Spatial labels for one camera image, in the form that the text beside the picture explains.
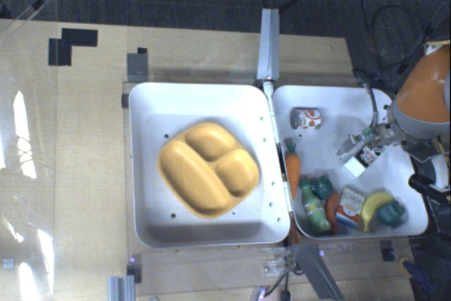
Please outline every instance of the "toy banana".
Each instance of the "toy banana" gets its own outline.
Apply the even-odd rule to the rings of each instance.
[[[361,212],[362,221],[364,223],[364,232],[369,231],[369,224],[373,218],[373,215],[376,213],[379,207],[382,207],[384,204],[393,201],[393,196],[389,195],[386,192],[377,192],[373,193],[369,196],[363,207]]]

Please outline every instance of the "yellow plate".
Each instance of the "yellow plate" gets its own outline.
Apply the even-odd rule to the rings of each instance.
[[[193,214],[215,219],[257,186],[259,167],[225,128],[200,123],[174,137],[160,151],[159,172]]]

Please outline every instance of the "wooden table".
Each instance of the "wooden table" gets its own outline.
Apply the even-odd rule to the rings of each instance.
[[[48,39],[60,37],[63,28],[98,30],[98,44],[73,47],[70,67],[50,67]],[[32,149],[47,147],[46,151],[52,152],[51,145],[44,140],[34,143],[34,134],[55,140],[54,175],[49,175],[54,179],[54,196],[45,188],[40,188],[38,194],[28,193],[30,199],[47,199],[39,204],[43,214],[54,211],[54,225],[49,225],[54,239],[53,300],[106,300],[108,277],[125,275],[128,229],[132,227],[127,214],[121,108],[127,53],[135,53],[138,47],[147,48],[150,79],[155,81],[251,82],[257,69],[258,46],[259,35],[250,33],[37,21],[24,25],[3,45],[0,60],[8,62],[9,71],[23,73],[20,90],[25,104],[30,97],[37,97],[39,101],[35,103],[44,107],[46,104],[50,115],[56,107],[50,125],[32,113],[32,106],[27,109]],[[280,71],[280,84],[353,83],[343,39],[281,36]],[[54,85],[49,84],[50,89],[39,86],[40,78],[54,80]],[[14,242],[3,242],[2,238],[0,241],[2,258],[17,252]],[[382,261],[378,241],[325,242],[321,247],[348,300],[413,299],[410,283],[396,263]],[[393,249],[397,258],[412,256],[406,238],[393,240]],[[181,262],[181,252],[174,250],[173,258],[170,253],[154,253],[154,266],[161,270],[155,282],[165,290],[159,295],[160,301],[248,300],[255,279],[261,278],[258,269],[257,276],[249,274],[246,278],[244,274],[237,288],[206,290],[215,288],[214,285],[221,288],[221,282],[206,275],[203,266],[190,262],[189,257],[183,257],[185,261]],[[250,255],[247,259],[226,262],[218,272],[245,270]],[[192,284],[198,285],[203,277],[204,290],[188,292],[191,290],[183,288],[189,287],[189,281],[180,280],[180,284],[174,285],[164,277],[180,267],[191,273],[189,278],[195,280]],[[0,271],[0,299],[20,300],[17,268],[18,265],[14,270]],[[273,278],[267,280],[268,284],[272,282]],[[292,301],[316,300],[305,276],[290,278],[290,290]],[[149,296],[139,296],[137,300],[147,301]]]

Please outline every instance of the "small carton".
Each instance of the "small carton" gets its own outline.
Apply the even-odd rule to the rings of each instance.
[[[337,221],[349,227],[356,228],[364,202],[365,197],[363,195],[348,187],[343,188],[341,200],[337,208]]]

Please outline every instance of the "orange carrot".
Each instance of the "orange carrot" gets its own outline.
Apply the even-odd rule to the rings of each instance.
[[[287,146],[288,154],[285,156],[285,165],[287,166],[288,183],[290,184],[291,197],[296,198],[297,186],[299,185],[299,175],[301,173],[301,161],[296,154],[296,144]]]
[[[335,219],[335,211],[338,206],[338,199],[340,196],[336,191],[333,191],[332,195],[326,200],[324,204],[324,211],[326,211],[326,218],[332,226],[330,233],[336,235],[338,233],[337,221]]]

